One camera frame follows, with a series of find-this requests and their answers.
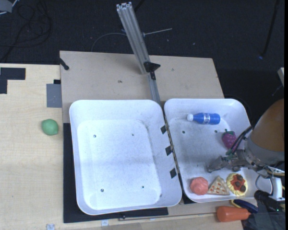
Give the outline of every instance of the bottle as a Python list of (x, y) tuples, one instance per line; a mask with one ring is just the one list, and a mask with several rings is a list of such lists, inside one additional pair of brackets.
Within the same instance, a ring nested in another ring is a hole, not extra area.
[(197, 114), (188, 114), (188, 121), (196, 121), (199, 124), (210, 124), (217, 125), (221, 121), (221, 117), (216, 113), (197, 113)]

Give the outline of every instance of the red toy fruit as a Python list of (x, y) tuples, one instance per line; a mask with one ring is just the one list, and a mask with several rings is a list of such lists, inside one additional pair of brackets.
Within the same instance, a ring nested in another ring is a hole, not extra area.
[(222, 134), (222, 141), (227, 149), (231, 148), (236, 139), (237, 137), (234, 131), (227, 131), (227, 129), (225, 129), (225, 132)]

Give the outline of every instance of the orange cylinder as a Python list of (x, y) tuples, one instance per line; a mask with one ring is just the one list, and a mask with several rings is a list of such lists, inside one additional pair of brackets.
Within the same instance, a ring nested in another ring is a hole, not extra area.
[(221, 222), (246, 220), (249, 218), (250, 212), (245, 208), (237, 208), (231, 206), (220, 206), (216, 210), (216, 216)]

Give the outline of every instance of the toy pizza slice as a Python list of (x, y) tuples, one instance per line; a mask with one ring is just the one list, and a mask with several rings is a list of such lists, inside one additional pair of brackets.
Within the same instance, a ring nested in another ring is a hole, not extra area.
[(214, 195), (230, 195), (229, 188), (225, 181), (218, 176), (211, 184), (208, 189), (207, 194), (214, 194)]

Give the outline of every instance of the table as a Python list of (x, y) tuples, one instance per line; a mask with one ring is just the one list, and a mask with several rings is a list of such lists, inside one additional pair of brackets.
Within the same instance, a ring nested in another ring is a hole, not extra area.
[[(59, 65), (0, 64), (0, 68), (25, 68), (25, 80), (8, 80), (0, 94), (0, 229), (231, 229), (240, 221), (220, 223), (216, 207), (228, 201), (169, 207), (169, 215), (155, 218), (110, 219), (102, 222), (63, 223), (63, 122), (69, 122), (69, 105), (77, 98), (150, 99), (141, 81), (134, 55), (61, 51), (70, 67)], [(224, 98), (213, 60), (209, 58), (151, 56), (161, 67), (156, 78), (161, 101), (170, 98)], [(80, 71), (93, 71), (94, 75)], [(86, 88), (89, 95), (77, 95)], [(62, 108), (47, 107), (46, 85), (61, 79)], [(52, 118), (59, 133), (47, 136), (41, 122)]]

